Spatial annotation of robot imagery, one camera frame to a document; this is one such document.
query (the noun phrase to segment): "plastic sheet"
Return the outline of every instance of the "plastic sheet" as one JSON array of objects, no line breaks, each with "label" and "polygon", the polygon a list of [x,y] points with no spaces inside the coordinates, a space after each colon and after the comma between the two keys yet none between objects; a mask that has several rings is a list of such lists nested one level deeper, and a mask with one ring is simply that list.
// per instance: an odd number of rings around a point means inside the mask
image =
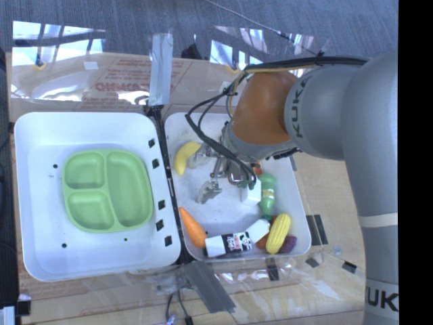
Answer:
[{"label": "plastic sheet", "polygon": [[[304,58],[320,51],[332,53],[327,40],[308,35],[291,35],[287,47],[276,54],[263,30],[215,26],[212,32],[214,41],[208,49],[188,45],[184,58],[173,58],[170,103],[164,107],[164,120],[215,96],[247,64]],[[224,43],[221,35],[230,35],[233,43]],[[146,112],[150,55],[105,52],[106,37],[104,30],[16,22],[16,47],[9,57],[8,72],[11,121],[35,111]],[[145,47],[150,54],[149,40]],[[300,76],[302,71],[293,73]],[[225,102],[217,102],[211,112],[226,113]],[[170,316],[178,323],[191,316],[202,323],[214,319],[228,325],[305,317],[330,317],[336,323],[339,314],[361,319],[365,262],[344,163],[304,154],[287,162],[294,170],[311,247],[294,256],[245,259],[237,255],[235,259],[205,260],[213,276],[210,283],[223,287],[235,305],[233,312],[211,313],[202,290],[188,279],[187,264],[182,262],[158,269],[40,282],[23,264],[18,226],[20,292],[32,302],[31,314],[23,317],[22,323],[69,319],[71,324],[80,324],[83,317],[105,324],[167,324]],[[18,208],[16,213],[19,222]],[[183,235],[180,221],[178,224]]]}]

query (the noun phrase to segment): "green divided plate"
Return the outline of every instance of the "green divided plate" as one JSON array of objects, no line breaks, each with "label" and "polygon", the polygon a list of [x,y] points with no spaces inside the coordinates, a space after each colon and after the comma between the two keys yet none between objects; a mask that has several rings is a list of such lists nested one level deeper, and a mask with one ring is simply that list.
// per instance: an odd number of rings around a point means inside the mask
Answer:
[{"label": "green divided plate", "polygon": [[78,228],[116,232],[138,228],[152,217],[154,203],[143,161],[119,149],[69,156],[62,170],[66,211]]}]

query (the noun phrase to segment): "yellow banana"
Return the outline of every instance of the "yellow banana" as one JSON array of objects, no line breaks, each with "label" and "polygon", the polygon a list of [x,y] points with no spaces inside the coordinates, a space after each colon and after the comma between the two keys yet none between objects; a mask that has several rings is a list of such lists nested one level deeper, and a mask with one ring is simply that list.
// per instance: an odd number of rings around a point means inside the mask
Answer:
[{"label": "yellow banana", "polygon": [[183,175],[185,169],[187,168],[187,161],[189,157],[198,151],[201,144],[190,141],[181,146],[175,155],[175,170],[179,175]]}]

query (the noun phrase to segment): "toy carrot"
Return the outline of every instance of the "toy carrot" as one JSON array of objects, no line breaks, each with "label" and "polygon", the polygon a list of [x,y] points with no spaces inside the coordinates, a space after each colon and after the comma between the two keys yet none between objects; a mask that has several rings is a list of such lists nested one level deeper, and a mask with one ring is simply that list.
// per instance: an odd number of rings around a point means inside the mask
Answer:
[{"label": "toy carrot", "polygon": [[194,246],[198,248],[206,247],[204,240],[207,238],[207,235],[200,224],[183,207],[179,207],[179,212],[183,220],[183,225],[185,225],[185,229]]}]

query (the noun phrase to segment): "gray carpet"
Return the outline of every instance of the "gray carpet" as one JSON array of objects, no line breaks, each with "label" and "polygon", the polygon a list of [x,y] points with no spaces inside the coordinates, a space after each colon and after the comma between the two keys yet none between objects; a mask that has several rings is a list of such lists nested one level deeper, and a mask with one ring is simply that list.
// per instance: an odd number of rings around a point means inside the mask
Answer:
[{"label": "gray carpet", "polygon": [[[206,59],[212,40],[264,62],[293,56],[290,43],[273,30],[328,41],[328,55],[371,58],[398,47],[398,0],[0,0],[0,16],[0,47],[6,52],[14,45],[14,20],[104,29],[105,51],[133,54],[148,54],[152,34],[170,31],[176,58],[194,40]],[[268,52],[215,26],[261,29]],[[16,257],[10,249],[16,241],[6,106],[6,77],[1,71],[0,144],[5,143],[0,176],[5,198],[0,212],[0,308],[18,296]]]}]

